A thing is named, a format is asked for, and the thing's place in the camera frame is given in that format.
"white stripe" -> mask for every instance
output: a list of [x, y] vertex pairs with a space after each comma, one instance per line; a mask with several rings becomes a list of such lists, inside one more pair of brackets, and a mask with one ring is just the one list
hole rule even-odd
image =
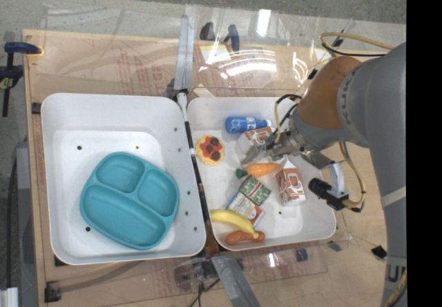
[[403, 186], [402, 188], [399, 188], [398, 190], [395, 190], [390, 194], [384, 195], [381, 198], [382, 207], [385, 208], [386, 206], [389, 206], [390, 204], [395, 203], [396, 201], [401, 200], [406, 196], [407, 196], [407, 186]]

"white tray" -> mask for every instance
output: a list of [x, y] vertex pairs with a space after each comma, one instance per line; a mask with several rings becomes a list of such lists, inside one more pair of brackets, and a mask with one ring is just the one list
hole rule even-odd
[[[180, 107], [164, 97], [54, 94], [41, 107], [52, 249], [67, 264], [190, 257], [206, 233]], [[124, 151], [174, 178], [177, 214], [150, 250], [125, 247], [94, 231], [80, 214], [84, 184], [106, 155]]]
[[[225, 130], [225, 119], [251, 115], [259, 119], [270, 119], [272, 125], [275, 125], [276, 100], [278, 98], [200, 97], [189, 103], [193, 142], [196, 143], [200, 137], [210, 134], [218, 137], [225, 145], [224, 159], [218, 165], [208, 166], [198, 160], [209, 210], [225, 208], [243, 180], [235, 176], [235, 169], [240, 167], [240, 160], [234, 150], [239, 135], [229, 134]], [[281, 102], [278, 106], [279, 118], [282, 119], [292, 106], [293, 103], [289, 100]], [[290, 159], [300, 170], [307, 200], [298, 206], [283, 207], [274, 176], [259, 178], [271, 190], [269, 197], [260, 206], [265, 215], [256, 226], [256, 230], [266, 234], [266, 239], [260, 243], [244, 242], [231, 246], [226, 244], [225, 237], [234, 229], [226, 224], [212, 222], [215, 238], [221, 246], [228, 250], [246, 250], [326, 239], [334, 234], [336, 218], [333, 209], [308, 189], [312, 178], [322, 178], [320, 171], [300, 157]]]

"clear plastic sheet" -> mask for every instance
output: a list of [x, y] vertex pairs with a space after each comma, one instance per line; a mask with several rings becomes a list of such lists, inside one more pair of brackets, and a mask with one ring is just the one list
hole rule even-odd
[[[295, 92], [301, 95], [308, 87], [308, 76], [333, 57], [321, 46], [320, 34], [327, 31], [345, 29], [395, 46], [405, 39], [402, 26], [393, 28], [394, 33], [379, 37], [382, 24], [293, 17], [270, 10], [203, 6], [160, 10], [150, 5], [142, 8], [107, 6], [99, 1], [83, 6], [45, 1], [42, 10], [40, 27], [23, 30], [23, 41], [42, 47], [44, 55], [27, 56], [23, 63], [28, 136], [32, 146], [30, 165], [39, 302], [44, 302], [46, 288], [55, 298], [61, 297], [58, 306], [129, 306], [151, 299], [157, 300], [158, 306], [183, 306], [194, 298], [201, 279], [181, 284], [176, 276], [177, 267], [189, 265], [191, 268], [204, 258], [89, 266], [56, 264], [50, 245], [39, 115], [39, 107], [47, 96], [73, 92], [164, 97], [175, 77], [183, 14], [189, 15], [195, 26], [193, 87], [189, 99], [279, 97]], [[385, 52], [351, 39], [345, 39], [339, 48]], [[365, 212], [337, 212], [337, 230], [325, 241], [222, 252], [242, 261], [244, 273], [263, 305], [275, 299], [281, 306], [288, 306], [288, 301], [306, 306], [376, 306], [381, 300], [385, 261], [370, 250], [377, 245], [386, 247], [385, 222], [369, 152], [356, 146], [350, 146], [351, 151], [356, 153], [354, 162], [365, 166], [363, 175], [369, 177], [371, 197]], [[342, 159], [335, 148], [327, 152], [336, 161]], [[352, 171], [344, 170], [348, 186], [358, 188]], [[308, 259], [303, 260], [304, 253]], [[217, 300], [218, 295], [214, 293], [221, 290], [221, 286], [218, 284], [212, 290], [205, 298], [213, 295], [212, 306], [225, 306], [226, 300]]]

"blue bottle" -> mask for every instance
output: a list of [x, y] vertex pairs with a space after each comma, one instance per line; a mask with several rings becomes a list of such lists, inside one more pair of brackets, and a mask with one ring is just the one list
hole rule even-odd
[[269, 127], [268, 119], [260, 120], [255, 117], [228, 117], [226, 119], [226, 130], [228, 133], [243, 133], [247, 130]]

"toy carrot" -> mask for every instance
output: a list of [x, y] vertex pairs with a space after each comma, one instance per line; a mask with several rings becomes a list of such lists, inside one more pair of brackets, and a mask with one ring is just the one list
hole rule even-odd
[[238, 168], [236, 170], [236, 177], [242, 178], [247, 175], [252, 175], [255, 178], [268, 175], [279, 169], [281, 166], [279, 164], [251, 164], [248, 165], [244, 170]]

